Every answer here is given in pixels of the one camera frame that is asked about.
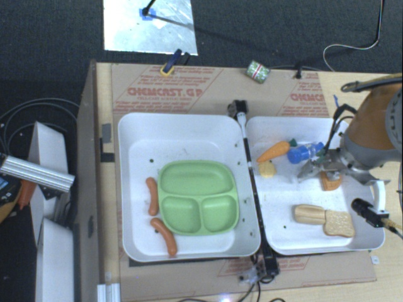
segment white cable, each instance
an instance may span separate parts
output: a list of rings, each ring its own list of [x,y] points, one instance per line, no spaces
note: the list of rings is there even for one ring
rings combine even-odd
[[[379,39],[380,39],[380,27],[382,25],[382,15],[383,15],[383,0],[380,0],[377,39],[373,42],[372,45],[370,45],[368,47],[354,47],[354,46],[350,46],[350,45],[343,45],[343,44],[335,43],[335,44],[327,46],[323,50],[323,61],[325,62],[326,66],[332,72],[335,72],[335,70],[329,65],[329,63],[326,60],[326,52],[327,52],[327,50],[329,50],[332,47],[343,47],[343,48],[349,48],[349,49],[354,49],[354,50],[369,50],[369,49],[375,47],[376,45],[378,45]]]

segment toy sausage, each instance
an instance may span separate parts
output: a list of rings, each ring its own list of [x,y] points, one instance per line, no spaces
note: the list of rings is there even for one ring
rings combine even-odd
[[[153,177],[148,177],[145,180],[145,183],[147,184],[147,187],[149,188],[150,196],[151,196],[149,214],[150,214],[150,216],[156,216],[158,214],[158,209],[159,209],[157,182]]]
[[[174,235],[171,233],[171,231],[166,228],[165,224],[159,218],[154,217],[151,219],[150,224],[162,235],[162,237],[164,237],[168,254],[170,256],[175,256],[178,252],[178,248],[176,246]]]

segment small can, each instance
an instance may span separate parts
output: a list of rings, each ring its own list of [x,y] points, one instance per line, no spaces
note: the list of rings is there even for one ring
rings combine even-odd
[[[249,67],[246,70],[246,75],[251,79],[254,79],[256,82],[262,84],[267,76],[269,75],[269,68],[263,66],[262,64],[252,60]]]

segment green divided plate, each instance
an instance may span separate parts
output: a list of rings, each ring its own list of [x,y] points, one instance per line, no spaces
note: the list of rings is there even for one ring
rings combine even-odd
[[[162,220],[180,235],[213,235],[233,229],[238,192],[227,166],[207,160],[175,161],[158,175]]]

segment blue bottle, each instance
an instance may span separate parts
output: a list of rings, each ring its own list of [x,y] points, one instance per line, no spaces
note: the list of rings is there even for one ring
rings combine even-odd
[[[299,164],[301,161],[315,157],[316,153],[323,147],[322,142],[301,145],[298,148],[291,148],[287,153],[287,157],[292,164]]]

